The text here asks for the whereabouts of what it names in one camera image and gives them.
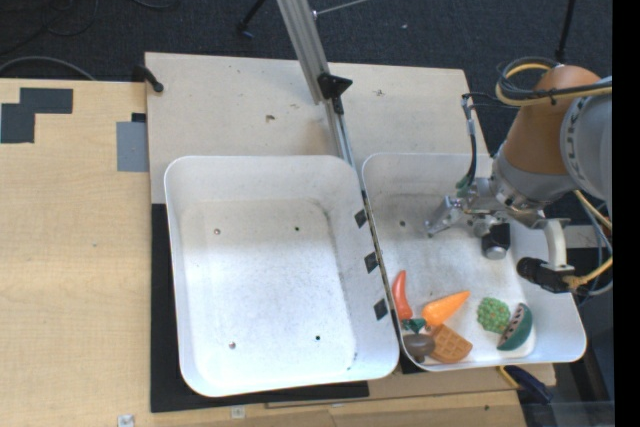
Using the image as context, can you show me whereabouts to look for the red chili pepper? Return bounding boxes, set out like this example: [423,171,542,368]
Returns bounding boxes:
[391,269,415,322]

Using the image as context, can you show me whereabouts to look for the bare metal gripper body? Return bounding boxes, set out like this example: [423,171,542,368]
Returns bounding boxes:
[461,176,546,262]

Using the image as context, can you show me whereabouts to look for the orange carrot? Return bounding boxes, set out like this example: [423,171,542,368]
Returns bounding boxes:
[420,290,472,328]

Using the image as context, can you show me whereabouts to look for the black cylinder on white bracket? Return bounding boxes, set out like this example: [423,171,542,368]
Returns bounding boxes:
[516,217,577,295]

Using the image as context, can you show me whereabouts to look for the green grapes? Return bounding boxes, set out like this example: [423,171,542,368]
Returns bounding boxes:
[476,297,513,336]

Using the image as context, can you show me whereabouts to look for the green watermelon slice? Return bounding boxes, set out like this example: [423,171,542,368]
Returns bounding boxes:
[496,302,535,353]

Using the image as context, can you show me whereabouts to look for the white plastic tray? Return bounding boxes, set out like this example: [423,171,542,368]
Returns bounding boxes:
[163,154,401,399]
[360,152,588,373]

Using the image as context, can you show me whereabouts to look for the brown mushroom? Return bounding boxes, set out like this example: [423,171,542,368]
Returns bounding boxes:
[402,333,437,365]

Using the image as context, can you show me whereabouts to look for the brown waffle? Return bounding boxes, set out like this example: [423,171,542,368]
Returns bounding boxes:
[428,323,474,365]

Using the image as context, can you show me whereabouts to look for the pale flat board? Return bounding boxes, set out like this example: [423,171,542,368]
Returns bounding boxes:
[144,52,557,389]

